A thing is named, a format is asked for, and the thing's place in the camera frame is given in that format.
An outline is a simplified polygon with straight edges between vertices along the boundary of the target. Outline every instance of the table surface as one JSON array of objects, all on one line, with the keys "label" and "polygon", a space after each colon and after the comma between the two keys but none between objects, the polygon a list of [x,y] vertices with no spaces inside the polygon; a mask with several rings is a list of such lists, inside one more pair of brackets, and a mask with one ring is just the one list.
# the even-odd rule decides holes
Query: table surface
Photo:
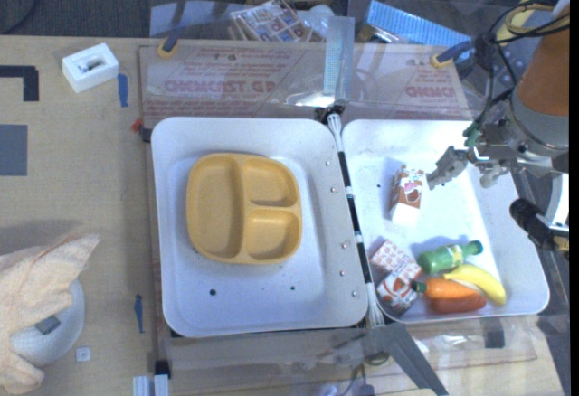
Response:
[{"label": "table surface", "polygon": [[[128,75],[127,107],[120,104],[116,80],[76,94],[62,74],[64,56],[101,42],[119,60],[120,72]],[[40,74],[37,102],[23,101],[22,79],[0,78],[0,123],[28,128],[27,175],[0,175],[0,254],[72,233],[98,233],[101,238],[79,276],[86,301],[81,337],[44,368],[43,385],[31,394],[127,394],[134,376],[154,370],[158,345],[151,260],[152,240],[157,238],[149,217],[148,145],[131,126],[142,114],[138,47],[155,43],[0,37],[0,64],[33,65]],[[136,295],[143,298],[145,333],[139,332],[133,311]],[[516,362],[498,355],[492,365],[449,368],[444,356],[437,356],[434,368],[450,394],[563,394],[545,337],[532,317],[524,324],[531,351]],[[413,336],[421,333],[420,327],[409,331]],[[91,349],[88,362],[75,361],[80,346]],[[366,375],[378,394],[432,394],[415,390],[400,372],[369,368]],[[280,394],[280,388],[228,392],[269,395]],[[290,387],[281,393],[292,394]]]}]

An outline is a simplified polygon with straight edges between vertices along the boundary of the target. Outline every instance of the white round object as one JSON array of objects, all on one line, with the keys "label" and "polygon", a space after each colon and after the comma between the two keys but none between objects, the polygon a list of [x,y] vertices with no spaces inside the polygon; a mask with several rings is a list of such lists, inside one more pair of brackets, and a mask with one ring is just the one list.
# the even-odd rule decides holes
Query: white round object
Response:
[{"label": "white round object", "polygon": [[43,335],[32,326],[10,338],[16,352],[36,367],[43,367],[63,357],[81,335],[84,326],[84,295],[78,279],[71,283],[71,293],[72,305],[55,314],[61,323],[49,334]]}]

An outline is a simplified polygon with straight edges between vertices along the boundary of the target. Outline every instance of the white switch box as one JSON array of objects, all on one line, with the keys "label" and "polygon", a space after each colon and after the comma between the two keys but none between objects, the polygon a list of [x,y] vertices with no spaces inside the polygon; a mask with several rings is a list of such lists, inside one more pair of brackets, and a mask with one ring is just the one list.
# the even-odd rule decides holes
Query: white switch box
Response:
[{"label": "white switch box", "polygon": [[119,62],[105,43],[62,59],[62,72],[76,93],[119,75]]}]

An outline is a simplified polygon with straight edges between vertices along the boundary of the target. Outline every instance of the green bottle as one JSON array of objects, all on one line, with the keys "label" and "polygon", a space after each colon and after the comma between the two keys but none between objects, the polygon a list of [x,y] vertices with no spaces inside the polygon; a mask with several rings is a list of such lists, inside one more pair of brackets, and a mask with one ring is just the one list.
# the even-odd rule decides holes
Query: green bottle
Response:
[{"label": "green bottle", "polygon": [[469,243],[445,245],[433,251],[425,251],[418,257],[418,265],[426,274],[434,274],[439,270],[456,268],[469,255],[482,252],[482,243],[478,240]]}]

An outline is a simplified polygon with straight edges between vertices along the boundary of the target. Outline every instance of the banana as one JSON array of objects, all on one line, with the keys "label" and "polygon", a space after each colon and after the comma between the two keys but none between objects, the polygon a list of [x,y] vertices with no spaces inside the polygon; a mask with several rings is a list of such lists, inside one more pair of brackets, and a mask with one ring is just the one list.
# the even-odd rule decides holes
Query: banana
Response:
[{"label": "banana", "polygon": [[470,282],[482,291],[498,305],[507,303],[507,292],[502,284],[490,275],[486,270],[472,264],[462,264],[451,272],[442,274],[444,278]]}]

